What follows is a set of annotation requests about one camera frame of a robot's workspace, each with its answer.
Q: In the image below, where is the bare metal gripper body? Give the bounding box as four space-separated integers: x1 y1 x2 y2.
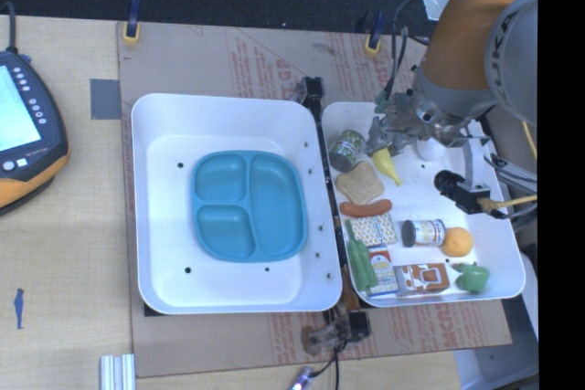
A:
379 91 473 148

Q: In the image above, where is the yellow banana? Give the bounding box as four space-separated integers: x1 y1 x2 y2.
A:
370 146 404 188

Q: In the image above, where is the green can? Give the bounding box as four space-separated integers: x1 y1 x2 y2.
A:
328 129 368 174

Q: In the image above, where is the tan bread slice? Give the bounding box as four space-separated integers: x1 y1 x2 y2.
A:
335 160 386 206

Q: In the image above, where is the white plastic tray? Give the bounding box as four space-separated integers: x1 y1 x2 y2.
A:
131 92 344 316
321 100 527 309

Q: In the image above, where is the thin black and white rod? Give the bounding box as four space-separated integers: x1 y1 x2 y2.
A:
312 103 354 312

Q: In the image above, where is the orange sausage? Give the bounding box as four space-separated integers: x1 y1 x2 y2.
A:
338 198 394 218

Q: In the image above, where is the small can with black lid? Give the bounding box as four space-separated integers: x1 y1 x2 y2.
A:
400 218 446 248

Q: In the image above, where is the orange fruit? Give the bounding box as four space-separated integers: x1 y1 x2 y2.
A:
441 226 474 258

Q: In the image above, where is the blue divided plate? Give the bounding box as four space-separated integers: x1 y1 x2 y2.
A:
190 150 308 264

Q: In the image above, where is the green bottle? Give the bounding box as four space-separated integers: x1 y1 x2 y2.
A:
345 220 379 294

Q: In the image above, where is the white red yellow carton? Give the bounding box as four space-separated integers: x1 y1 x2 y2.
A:
367 247 399 300

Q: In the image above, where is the brown and white carton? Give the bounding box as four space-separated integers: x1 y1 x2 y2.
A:
392 262 452 299

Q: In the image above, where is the green pepper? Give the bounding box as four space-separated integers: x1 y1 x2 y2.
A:
451 261 492 295

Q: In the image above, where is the brown cardboard board red print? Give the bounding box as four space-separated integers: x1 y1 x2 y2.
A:
116 21 514 379

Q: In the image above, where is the black block with thin wires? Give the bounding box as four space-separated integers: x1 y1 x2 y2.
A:
346 311 372 343
295 76 325 107

